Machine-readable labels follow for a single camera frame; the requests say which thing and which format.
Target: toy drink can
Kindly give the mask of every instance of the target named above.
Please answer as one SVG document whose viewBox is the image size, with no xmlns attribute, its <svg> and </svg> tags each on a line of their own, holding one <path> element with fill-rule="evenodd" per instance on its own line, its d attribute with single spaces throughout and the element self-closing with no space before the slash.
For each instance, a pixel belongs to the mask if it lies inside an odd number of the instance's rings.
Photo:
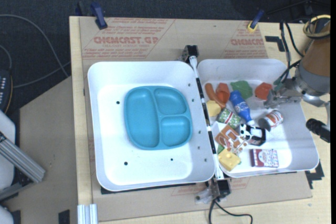
<svg viewBox="0 0 336 224">
<path fill-rule="evenodd" d="M 217 121 L 228 124 L 235 129 L 239 126 L 241 118 L 233 113 L 230 109 L 224 108 L 218 115 Z"/>
<path fill-rule="evenodd" d="M 264 118 L 258 121 L 260 128 L 266 129 L 267 131 L 273 130 L 275 127 L 279 126 L 284 120 L 284 117 L 278 110 L 272 110 Z"/>
</svg>

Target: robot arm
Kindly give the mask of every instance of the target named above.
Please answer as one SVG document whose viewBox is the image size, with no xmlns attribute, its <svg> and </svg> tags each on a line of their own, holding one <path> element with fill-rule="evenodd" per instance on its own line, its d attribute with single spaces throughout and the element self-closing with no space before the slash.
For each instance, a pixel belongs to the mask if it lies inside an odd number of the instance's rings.
<svg viewBox="0 0 336 224">
<path fill-rule="evenodd" d="M 308 21 L 303 32 L 312 39 L 304 57 L 293 64 L 295 76 L 281 81 L 268 94 L 264 102 L 266 108 L 275 108 L 282 103 L 305 102 L 317 107 L 325 107 L 328 115 L 327 124 L 309 119 L 306 127 L 330 143 L 330 101 L 320 99 L 330 94 L 330 16 L 317 16 Z"/>
</svg>

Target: metal bracket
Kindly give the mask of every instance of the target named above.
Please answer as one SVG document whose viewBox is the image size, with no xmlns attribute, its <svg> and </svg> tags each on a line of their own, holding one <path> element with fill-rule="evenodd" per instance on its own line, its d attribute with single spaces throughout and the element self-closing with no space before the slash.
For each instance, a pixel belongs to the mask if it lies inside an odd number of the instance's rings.
<svg viewBox="0 0 336 224">
<path fill-rule="evenodd" d="M 98 210 L 96 204 L 77 206 L 78 224 L 98 224 Z"/>
<path fill-rule="evenodd" d="M 31 184 L 22 186 L 20 183 L 15 183 L 2 191 L 0 191 L 0 201 L 8 200 L 14 197 L 19 191 L 26 189 L 27 187 L 31 186 Z"/>
<path fill-rule="evenodd" d="M 212 178 L 208 183 L 208 187 L 195 195 L 196 203 L 208 204 L 213 199 L 218 198 L 221 194 L 219 192 L 219 187 L 217 180 Z"/>
<path fill-rule="evenodd" d="M 186 45 L 183 49 L 182 55 L 181 55 L 181 61 L 185 63 L 190 63 L 189 57 L 195 56 L 198 57 L 198 47 L 197 45 Z"/>
<path fill-rule="evenodd" d="M 33 182 L 39 183 L 44 177 L 45 170 L 32 160 L 19 147 L 9 141 L 0 131 L 0 154 L 14 164 L 22 173 Z"/>
</svg>

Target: black cable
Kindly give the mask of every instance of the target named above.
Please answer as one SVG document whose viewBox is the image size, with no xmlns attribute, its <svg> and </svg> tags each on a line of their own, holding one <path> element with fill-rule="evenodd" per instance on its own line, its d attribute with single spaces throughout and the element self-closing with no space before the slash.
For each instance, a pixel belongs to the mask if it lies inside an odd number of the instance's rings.
<svg viewBox="0 0 336 224">
<path fill-rule="evenodd" d="M 301 61 L 301 59 L 300 60 L 298 60 L 298 61 L 296 61 L 295 63 L 293 63 L 293 64 L 291 64 L 290 66 L 289 66 L 289 68 L 287 68 L 281 75 L 280 75 L 280 79 L 290 70 L 290 69 L 292 69 L 293 67 L 296 67 L 299 63 L 300 63 L 300 61 Z"/>
<path fill-rule="evenodd" d="M 8 50 L 6 50 L 3 46 L 0 45 L 0 48 L 7 54 L 8 59 L 9 59 L 9 67 L 8 67 L 8 71 L 11 72 L 12 70 L 12 58 L 11 55 L 9 54 Z"/>
<path fill-rule="evenodd" d="M 215 204 L 216 204 L 222 211 L 226 212 L 228 215 L 230 215 L 230 216 L 234 216 L 234 217 L 250 217 L 250 218 L 251 218 L 251 222 L 250 222 L 250 224 L 253 223 L 253 217 L 252 217 L 252 215 L 250 215 L 250 214 L 233 214 L 233 213 L 230 213 L 229 211 L 225 210 L 222 206 L 220 206 L 220 204 L 216 201 L 216 199 L 213 199 L 212 202 L 211 202 L 211 204 L 210 204 L 209 215 L 208 215 L 208 218 L 209 218 L 209 224 L 212 224 L 212 222 L 211 222 L 211 213 L 212 213 L 212 210 L 213 210 Z"/>
<path fill-rule="evenodd" d="M 301 18 L 296 18 L 294 20 L 291 20 L 289 23 L 293 24 L 293 23 L 299 22 L 300 24 L 305 24 L 307 21 L 309 21 L 309 19 L 310 18 L 301 17 Z"/>
<path fill-rule="evenodd" d="M 43 35 L 43 37 L 47 40 L 47 42 L 48 42 L 48 44 L 49 44 L 49 46 L 50 46 L 50 48 L 51 48 L 51 50 L 52 50 L 52 52 L 53 52 L 55 58 L 56 58 L 56 61 L 58 62 L 60 68 L 61 68 L 62 71 L 63 71 L 63 73 L 65 74 L 66 77 L 69 76 L 69 75 L 67 74 L 67 72 L 65 71 L 63 65 L 61 64 L 61 62 L 60 62 L 60 60 L 59 60 L 59 58 L 58 58 L 58 56 L 57 56 L 57 54 L 56 54 L 56 52 L 55 52 L 55 50 L 54 50 L 54 47 L 52 46 L 50 40 L 48 39 L 48 37 L 47 37 L 46 34 L 42 31 L 41 28 L 39 28 L 39 27 L 38 27 L 36 24 L 34 24 L 31 20 L 26 19 L 26 18 L 21 17 L 21 16 L 12 15 L 12 14 L 0 14 L 0 17 L 17 18 L 17 19 L 24 20 L 24 21 L 30 23 L 31 25 L 33 25 L 37 30 L 39 30 L 40 33 Z"/>
<path fill-rule="evenodd" d="M 63 65 L 62 67 L 64 68 L 65 66 L 69 65 L 70 63 L 71 63 L 71 62 L 67 62 L 67 63 L 66 63 L 65 65 Z M 31 81 L 31 82 L 23 83 L 23 84 L 20 84 L 20 85 L 13 86 L 13 88 L 14 88 L 14 89 L 17 89 L 17 88 L 25 87 L 25 86 L 31 85 L 31 84 L 33 84 L 33 83 L 39 82 L 39 81 L 41 81 L 41 80 L 44 80 L 44 79 L 50 77 L 52 74 L 56 73 L 58 70 L 61 70 L 61 68 L 58 68 L 58 69 L 54 70 L 53 72 L 51 72 L 51 73 L 49 73 L 49 74 L 47 74 L 47 75 L 45 75 L 45 76 L 43 76 L 43 77 L 41 77 L 41 78 L 39 78 L 39 79 L 33 80 L 33 81 Z"/>
<path fill-rule="evenodd" d="M 9 94 L 9 102 L 8 102 L 8 105 L 7 105 L 7 107 L 6 107 L 6 109 L 5 109 L 5 111 L 4 111 L 4 113 L 6 114 L 7 113 L 7 111 L 8 111 L 8 109 L 9 109 L 9 105 L 11 104 L 11 102 L 12 102 L 12 96 L 13 96 L 13 80 L 12 80 L 12 76 L 11 76 L 11 81 L 10 81 L 10 83 L 11 83 L 11 85 L 10 85 L 10 94 Z"/>
<path fill-rule="evenodd" d="M 294 50 L 298 53 L 298 55 L 300 55 L 301 57 L 303 57 L 303 54 L 298 50 L 298 48 L 295 45 L 295 42 L 294 42 L 294 39 L 293 39 L 293 34 L 292 34 L 292 31 L 290 30 L 290 27 L 289 27 L 288 23 L 285 22 L 285 25 L 287 27 L 287 30 L 288 30 L 288 33 L 289 33 L 289 37 L 290 37 L 290 40 L 292 41 L 292 45 L 294 47 Z"/>
<path fill-rule="evenodd" d="M 330 30 L 324 31 L 324 32 L 316 32 L 316 27 L 320 20 L 326 20 L 326 22 L 323 24 L 323 27 L 325 27 L 328 23 L 330 23 L 331 16 L 330 15 L 318 15 L 311 18 L 308 22 L 305 23 L 303 26 L 303 32 L 305 35 L 311 39 L 324 39 L 327 37 L 330 37 Z"/>
<path fill-rule="evenodd" d="M 289 49 L 288 49 L 288 45 L 287 45 L 287 42 L 286 42 L 286 38 L 285 38 L 285 32 L 284 32 L 284 23 L 285 23 L 285 21 L 284 20 L 282 20 L 281 22 L 280 22 L 280 31 L 281 31 L 281 39 L 282 39 L 282 42 L 283 42 L 283 44 L 284 44 L 284 47 L 285 47 L 285 51 L 286 51 L 286 58 L 287 58 L 287 69 L 286 69 L 286 71 L 285 71 L 285 76 L 284 76 L 284 78 L 282 79 L 282 83 L 287 79 L 287 77 L 288 77 L 288 74 L 289 74 L 289 67 L 290 67 L 290 52 L 289 52 Z"/>
</svg>

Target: red food package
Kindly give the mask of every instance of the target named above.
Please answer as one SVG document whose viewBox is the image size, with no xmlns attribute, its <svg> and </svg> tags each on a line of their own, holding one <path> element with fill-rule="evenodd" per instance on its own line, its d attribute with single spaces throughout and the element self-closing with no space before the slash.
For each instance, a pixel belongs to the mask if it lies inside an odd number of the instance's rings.
<svg viewBox="0 0 336 224">
<path fill-rule="evenodd" d="M 227 84 L 219 83 L 216 89 L 216 95 L 223 103 L 226 103 L 230 98 L 230 90 Z"/>
<path fill-rule="evenodd" d="M 272 89 L 271 84 L 263 82 L 256 88 L 254 93 L 257 98 L 267 100 L 267 95 L 271 89 Z"/>
<path fill-rule="evenodd" d="M 276 150 L 250 150 L 251 164 L 253 167 L 279 167 L 278 153 Z"/>
</svg>

